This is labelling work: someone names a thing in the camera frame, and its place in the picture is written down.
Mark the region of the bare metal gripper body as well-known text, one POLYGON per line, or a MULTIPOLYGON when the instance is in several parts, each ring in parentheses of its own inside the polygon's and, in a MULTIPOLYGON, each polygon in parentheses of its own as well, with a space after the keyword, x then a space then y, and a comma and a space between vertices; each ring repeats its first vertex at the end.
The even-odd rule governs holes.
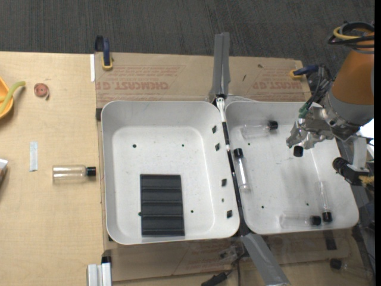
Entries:
POLYGON ((328 113, 325 108, 318 106, 302 106, 297 122, 302 128, 302 141, 307 133, 315 133, 317 143, 333 139, 347 141, 360 130, 359 125, 349 123, 337 114, 328 113))

